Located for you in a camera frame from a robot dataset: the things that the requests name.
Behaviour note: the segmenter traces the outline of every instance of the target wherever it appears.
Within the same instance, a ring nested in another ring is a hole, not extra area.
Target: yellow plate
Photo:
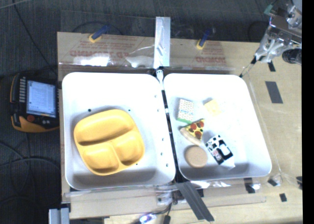
[[[74,128],[74,140],[85,165],[97,175],[120,172],[136,164],[145,153],[134,120],[118,109],[79,121]]]

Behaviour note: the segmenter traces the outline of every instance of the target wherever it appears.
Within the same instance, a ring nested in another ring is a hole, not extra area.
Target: button
[[[33,115],[28,115],[27,116],[27,120],[28,120],[28,122],[34,122],[35,121],[35,117]]]

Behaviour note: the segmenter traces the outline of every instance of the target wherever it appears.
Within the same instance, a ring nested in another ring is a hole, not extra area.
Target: toy bread slice
[[[204,119],[200,119],[180,129],[181,134],[195,145],[200,145],[204,128]]]

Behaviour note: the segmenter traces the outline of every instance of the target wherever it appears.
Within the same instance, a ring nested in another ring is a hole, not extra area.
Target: brown round object
[[[202,168],[207,162],[207,153],[201,147],[193,145],[185,152],[185,160],[193,168]]]

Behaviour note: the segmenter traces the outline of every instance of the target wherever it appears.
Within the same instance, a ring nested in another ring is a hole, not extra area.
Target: table surface
[[[58,35],[58,41],[64,41],[64,35]],[[179,40],[180,45],[195,44],[193,40]],[[258,43],[219,42],[223,55],[236,61],[237,66],[247,66],[258,48]],[[276,71],[270,71],[265,63],[257,62],[243,77],[250,87],[252,99],[256,100],[256,111],[273,159],[273,169],[278,172],[279,184],[261,184],[257,194],[239,195],[219,193],[207,197],[215,223],[254,224],[254,223],[302,223],[303,195],[295,180],[302,176],[302,123],[301,123],[301,66],[289,64],[281,57],[273,59]],[[272,103],[265,82],[275,82],[283,103]],[[60,97],[60,115],[62,117],[62,95]],[[67,194],[70,187],[64,177],[64,138],[61,122],[61,168],[62,193]],[[156,209],[156,197],[140,190],[131,192],[127,199],[121,192],[100,192],[85,195],[82,198],[65,198],[71,202],[70,219],[86,219],[109,216],[103,220],[106,224],[131,224],[143,214]],[[208,223],[197,220],[188,204],[173,205],[170,211],[171,224]],[[162,223],[163,215],[149,223]]]

